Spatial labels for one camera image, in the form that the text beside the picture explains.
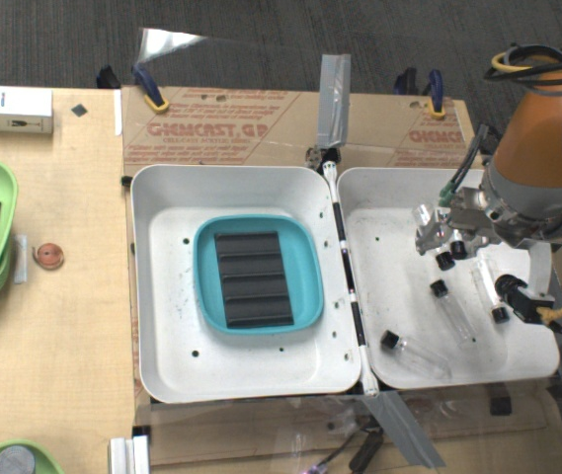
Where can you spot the small clear plastic strip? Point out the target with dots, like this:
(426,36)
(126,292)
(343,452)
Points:
(21,260)

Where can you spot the white cardboard box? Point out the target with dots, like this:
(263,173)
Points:
(14,109)

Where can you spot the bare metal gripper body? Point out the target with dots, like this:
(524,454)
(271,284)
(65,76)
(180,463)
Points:
(473,213)

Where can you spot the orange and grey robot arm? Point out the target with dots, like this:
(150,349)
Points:
(532,136)

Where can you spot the blue plate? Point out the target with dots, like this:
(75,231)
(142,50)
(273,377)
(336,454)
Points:
(205,274)

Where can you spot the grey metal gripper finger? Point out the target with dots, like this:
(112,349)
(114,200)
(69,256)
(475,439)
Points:
(428,241)
(444,221)

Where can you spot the white plastic tray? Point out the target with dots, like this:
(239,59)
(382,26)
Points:
(172,284)
(399,284)

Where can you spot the black cylinder on white bracket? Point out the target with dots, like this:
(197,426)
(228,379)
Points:
(520,296)

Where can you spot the grey round can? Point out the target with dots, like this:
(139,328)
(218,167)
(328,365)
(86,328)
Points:
(15,461)

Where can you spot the brown cardboard board red print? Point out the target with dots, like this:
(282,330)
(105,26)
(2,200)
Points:
(270,126)

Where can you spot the thin black and white rod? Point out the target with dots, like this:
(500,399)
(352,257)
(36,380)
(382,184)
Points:
(347,264)

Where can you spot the brown round disc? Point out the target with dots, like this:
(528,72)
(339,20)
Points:
(49,256)

